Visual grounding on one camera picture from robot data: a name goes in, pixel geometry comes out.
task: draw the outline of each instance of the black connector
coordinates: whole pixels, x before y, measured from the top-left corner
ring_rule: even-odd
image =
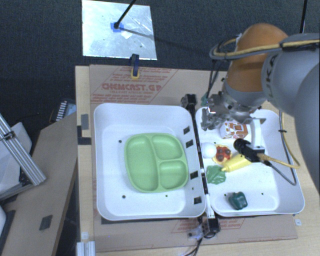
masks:
[[[119,28],[119,25],[120,25],[120,22],[115,22],[114,24],[113,24],[113,27],[114,27],[114,29],[118,29]]]
[[[266,166],[272,166],[272,164],[271,164],[269,161],[267,161],[267,160],[263,161],[263,163],[264,163]]]
[[[209,218],[208,219],[209,222],[209,233],[213,233],[216,234],[220,231],[220,224],[217,218]]]
[[[186,94],[180,101],[181,107],[189,110],[190,106],[197,105],[197,98],[195,94]]]
[[[242,138],[238,138],[233,143],[233,147],[250,162],[252,163],[261,162],[260,158],[257,155],[265,153],[265,149],[264,148],[253,149],[249,147],[250,144],[251,143],[249,141],[244,140]]]

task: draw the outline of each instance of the metal plate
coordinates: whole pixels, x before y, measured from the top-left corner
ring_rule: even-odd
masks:
[[[128,4],[82,0],[83,55],[142,60],[157,60],[150,7],[133,5],[114,29]]]

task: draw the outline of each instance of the white bracket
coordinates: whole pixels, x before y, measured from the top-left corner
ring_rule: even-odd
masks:
[[[251,130],[251,144],[252,149],[262,148],[262,132],[261,132],[261,123],[260,119],[254,118],[250,121],[250,130]]]
[[[95,241],[77,242],[76,243],[77,256],[96,256],[96,243]]]
[[[205,169],[201,168],[201,174],[206,174]],[[214,210],[211,208],[211,203],[210,203],[210,194],[205,194],[205,213],[208,218],[215,219],[216,215]]]

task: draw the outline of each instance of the green plastic plate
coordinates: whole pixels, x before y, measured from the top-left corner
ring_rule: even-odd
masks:
[[[124,148],[125,167],[139,191],[155,193],[183,187],[189,177],[187,158],[180,141],[168,133],[131,136]]]

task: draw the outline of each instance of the green toy pepper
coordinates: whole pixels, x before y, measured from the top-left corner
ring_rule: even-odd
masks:
[[[248,206],[247,199],[243,192],[232,193],[228,201],[236,210],[241,210]]]

